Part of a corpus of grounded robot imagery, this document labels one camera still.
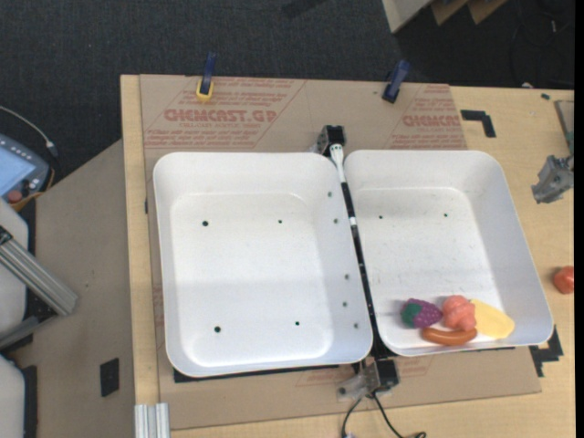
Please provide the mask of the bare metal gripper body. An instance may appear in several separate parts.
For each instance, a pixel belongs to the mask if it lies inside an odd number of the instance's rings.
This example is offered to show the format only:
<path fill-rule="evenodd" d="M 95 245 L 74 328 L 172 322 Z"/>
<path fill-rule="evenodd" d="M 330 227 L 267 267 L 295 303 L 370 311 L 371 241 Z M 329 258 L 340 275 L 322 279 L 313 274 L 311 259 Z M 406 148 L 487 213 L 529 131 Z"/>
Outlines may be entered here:
<path fill-rule="evenodd" d="M 554 203 L 574 187 L 574 157 L 548 155 L 537 174 L 538 181 L 531 186 L 536 203 Z"/>

